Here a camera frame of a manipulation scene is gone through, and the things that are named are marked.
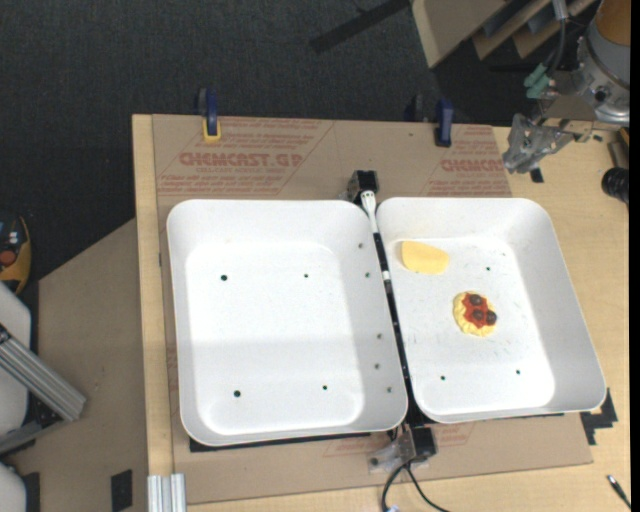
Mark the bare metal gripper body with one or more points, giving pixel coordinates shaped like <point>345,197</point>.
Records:
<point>575,110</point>

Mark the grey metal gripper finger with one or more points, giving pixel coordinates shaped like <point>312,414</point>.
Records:
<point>520,142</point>
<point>550,142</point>

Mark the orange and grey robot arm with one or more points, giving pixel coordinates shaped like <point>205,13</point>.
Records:
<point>611,35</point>

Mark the yellow cheese slice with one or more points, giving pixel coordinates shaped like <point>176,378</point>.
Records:
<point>424,258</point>

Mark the yellow pizza with red topping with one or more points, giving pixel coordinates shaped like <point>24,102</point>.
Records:
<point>474,315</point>

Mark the thin black and white rod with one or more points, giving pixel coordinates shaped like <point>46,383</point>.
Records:
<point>389,290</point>

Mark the brown cardboard board red print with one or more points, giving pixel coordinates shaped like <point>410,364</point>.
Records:
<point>310,150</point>

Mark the white plastic tray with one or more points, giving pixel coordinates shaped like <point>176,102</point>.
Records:
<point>280,325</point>
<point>480,360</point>

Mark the black cylinder on white bracket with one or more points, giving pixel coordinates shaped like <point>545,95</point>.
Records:
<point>616,184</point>

